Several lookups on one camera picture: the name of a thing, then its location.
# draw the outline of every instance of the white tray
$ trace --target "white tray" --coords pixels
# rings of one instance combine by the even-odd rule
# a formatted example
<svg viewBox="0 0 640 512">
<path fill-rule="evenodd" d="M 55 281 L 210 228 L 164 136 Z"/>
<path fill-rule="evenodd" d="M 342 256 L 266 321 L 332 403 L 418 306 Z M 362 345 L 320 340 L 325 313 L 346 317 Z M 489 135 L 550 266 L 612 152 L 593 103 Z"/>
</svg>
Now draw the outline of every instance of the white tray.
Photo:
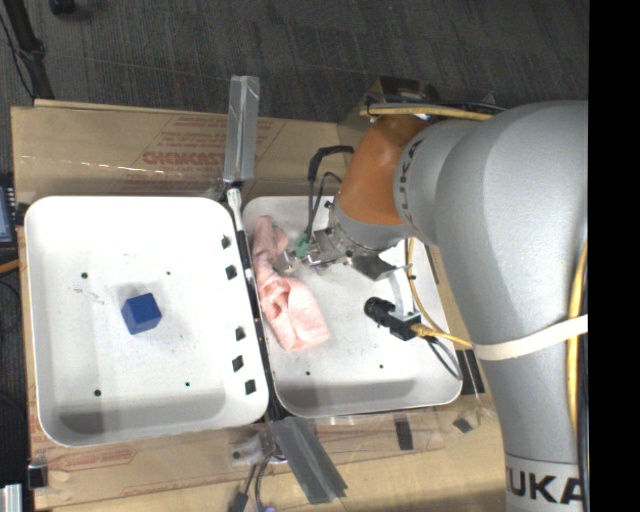
<svg viewBox="0 0 640 512">
<path fill-rule="evenodd" d="M 270 215 L 289 236 L 292 249 L 307 222 L 307 208 L 305 197 L 255 199 L 244 210 L 247 232 L 253 232 L 259 216 Z M 327 219 L 327 210 L 320 208 L 314 229 L 326 227 Z M 403 265 L 404 251 L 401 247 L 390 249 L 384 259 Z M 422 249 L 415 251 L 414 271 L 425 307 L 446 328 L 442 304 Z M 446 371 L 425 341 L 400 341 L 365 316 L 363 308 L 369 297 L 394 301 L 388 279 L 374 283 L 344 265 L 333 265 L 323 275 L 303 267 L 295 277 L 314 293 L 331 339 L 315 347 L 286 352 L 266 326 L 276 393 L 292 414 L 321 417 L 370 413 L 439 405 L 457 398 L 462 383 Z M 398 277 L 408 286 L 403 272 Z M 452 344 L 444 343 L 453 352 Z"/>
<path fill-rule="evenodd" d="M 29 208 L 25 232 L 38 412 L 54 441 L 78 446 L 218 429 L 264 414 L 264 370 L 233 224 L 221 205 L 49 197 Z M 231 280 L 230 265 L 238 273 Z M 163 318 L 131 335 L 120 310 L 148 292 Z M 236 341 L 238 327 L 245 337 Z"/>
</svg>

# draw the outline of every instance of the cardboard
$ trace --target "cardboard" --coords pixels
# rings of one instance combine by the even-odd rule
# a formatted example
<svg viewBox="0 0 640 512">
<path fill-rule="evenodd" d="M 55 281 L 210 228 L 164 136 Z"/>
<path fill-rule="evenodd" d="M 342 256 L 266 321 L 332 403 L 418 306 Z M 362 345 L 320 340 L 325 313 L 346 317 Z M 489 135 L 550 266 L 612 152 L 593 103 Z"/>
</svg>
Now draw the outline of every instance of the cardboard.
<svg viewBox="0 0 640 512">
<path fill-rule="evenodd" d="M 192 143 L 202 145 L 198 150 L 224 154 L 224 115 L 39 101 L 35 108 L 12 109 L 12 128 L 16 193 L 22 203 L 54 194 L 206 195 L 215 189 L 215 179 L 222 173 L 222 160 L 189 164 L 179 172 L 172 167 L 175 161 L 170 163 L 167 158 L 163 163 L 142 163 L 147 164 L 145 153 L 155 152 L 159 158 L 157 153 L 163 148 L 190 151 L 188 145 Z M 319 147 L 340 143 L 335 124 L 278 119 L 261 119 L 258 137 L 256 180 L 247 183 L 245 201 L 262 195 L 306 194 L 309 159 Z M 170 143 L 182 147 L 167 146 Z M 343 156 L 325 160 L 324 170 L 344 174 Z M 60 446 L 42 431 L 37 414 L 22 228 L 18 229 L 18 242 L 31 456 L 33 464 L 46 466 L 48 473 L 47 487 L 35 490 L 36 509 L 202 510 L 215 503 L 219 507 L 213 510 L 226 510 L 249 469 L 246 463 L 234 460 L 233 447 L 254 437 L 265 425 L 86 448 Z M 448 310 L 455 308 L 455 301 L 443 299 L 443 305 L 449 318 Z M 454 333 L 464 335 L 464 328 L 458 327 L 459 314 L 452 318 L 449 323 Z M 414 444 L 414 450 L 407 452 L 399 450 L 394 414 L 319 420 L 315 428 L 350 486 L 348 495 L 354 497 L 350 502 L 354 508 L 350 504 L 349 510 L 373 510 L 364 505 L 371 498 L 365 489 L 371 487 L 392 492 L 388 503 L 393 507 L 404 503 L 402 496 L 407 492 L 409 502 L 419 501 L 424 496 L 423 481 L 416 480 L 415 474 L 421 474 L 419 468 L 424 465 L 438 468 L 433 486 L 427 485 L 432 496 L 446 501 L 458 494 L 486 492 L 487 503 L 493 506 L 497 490 L 503 488 L 503 460 L 499 427 L 492 411 L 488 395 L 482 400 L 467 396 L 448 406 L 402 411 L 398 414 L 409 421 Z M 470 434 L 463 435 L 452 427 L 461 416 L 475 426 Z M 475 472 L 478 460 L 473 453 L 478 450 L 487 466 L 481 474 Z M 439 455 L 431 459 L 432 453 Z M 388 462 L 375 462 L 380 459 Z M 386 485 L 389 471 L 397 475 L 393 489 Z M 265 483 L 265 499 L 287 507 L 306 503 L 288 466 L 270 467 L 269 474 L 277 475 L 273 477 L 277 484 Z M 403 487 L 406 482 L 415 488 L 408 491 Z"/>
</svg>

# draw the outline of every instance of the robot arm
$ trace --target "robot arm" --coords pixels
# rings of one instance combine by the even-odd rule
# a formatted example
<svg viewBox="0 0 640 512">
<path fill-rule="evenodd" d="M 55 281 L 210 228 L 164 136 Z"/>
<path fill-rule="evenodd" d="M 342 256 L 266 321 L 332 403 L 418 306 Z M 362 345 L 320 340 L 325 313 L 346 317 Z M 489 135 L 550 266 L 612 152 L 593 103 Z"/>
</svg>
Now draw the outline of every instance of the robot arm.
<svg viewBox="0 0 640 512">
<path fill-rule="evenodd" d="M 334 201 L 336 224 L 366 249 L 407 236 L 437 246 L 477 345 L 561 322 L 587 239 L 587 111 L 585 102 L 549 102 L 485 122 L 381 118 Z M 376 167 L 376 148 L 390 140 L 397 153 L 404 146 L 397 165 L 389 158 Z M 483 362 L 504 439 L 510 512 L 588 507 L 566 358 L 559 343 Z"/>
</svg>

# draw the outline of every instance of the white band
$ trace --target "white band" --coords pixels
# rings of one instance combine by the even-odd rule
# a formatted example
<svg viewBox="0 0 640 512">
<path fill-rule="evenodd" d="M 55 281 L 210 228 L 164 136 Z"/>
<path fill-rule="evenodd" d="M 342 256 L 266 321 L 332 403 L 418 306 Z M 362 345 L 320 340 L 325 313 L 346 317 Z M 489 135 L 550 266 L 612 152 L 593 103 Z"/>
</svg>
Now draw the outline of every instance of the white band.
<svg viewBox="0 0 640 512">
<path fill-rule="evenodd" d="M 496 345 L 473 345 L 476 356 L 485 361 L 502 361 L 533 354 L 589 331 L 589 315 L 579 316 L 546 327 L 514 341 Z"/>
</svg>

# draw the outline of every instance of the dark floor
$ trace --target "dark floor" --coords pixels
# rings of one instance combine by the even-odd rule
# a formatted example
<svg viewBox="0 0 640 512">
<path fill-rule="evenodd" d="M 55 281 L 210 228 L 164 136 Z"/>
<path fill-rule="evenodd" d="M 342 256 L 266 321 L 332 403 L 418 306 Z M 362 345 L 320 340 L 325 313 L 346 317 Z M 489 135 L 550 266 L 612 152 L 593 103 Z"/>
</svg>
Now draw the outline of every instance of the dark floor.
<svg viewBox="0 0 640 512">
<path fill-rule="evenodd" d="M 379 75 L 504 107 L 587 99 L 588 0 L 78 0 L 56 18 L 27 0 L 58 99 L 226 112 L 233 74 L 260 77 L 260 113 L 339 121 Z M 3 7 L 0 14 L 5 15 Z M 0 32 L 0 172 L 9 108 L 28 105 Z M 18 287 L 17 277 L 2 280 Z M 0 487 L 23 476 L 19 310 L 0 286 Z"/>
</svg>

